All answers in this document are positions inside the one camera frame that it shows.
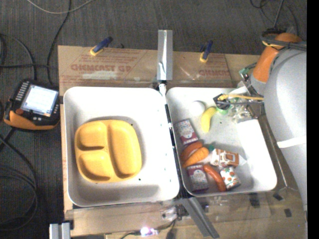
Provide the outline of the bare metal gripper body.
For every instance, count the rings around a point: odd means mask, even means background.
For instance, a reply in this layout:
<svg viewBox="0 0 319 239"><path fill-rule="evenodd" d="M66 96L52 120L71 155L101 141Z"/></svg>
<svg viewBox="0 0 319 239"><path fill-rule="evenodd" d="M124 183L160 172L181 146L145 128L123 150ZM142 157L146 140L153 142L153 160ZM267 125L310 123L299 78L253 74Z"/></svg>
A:
<svg viewBox="0 0 319 239"><path fill-rule="evenodd" d="M248 74L241 74L241 78L250 97L263 98L263 83L255 81L254 77ZM248 103L248 111L253 118L257 119L262 113L263 101L251 99Z"/></svg>

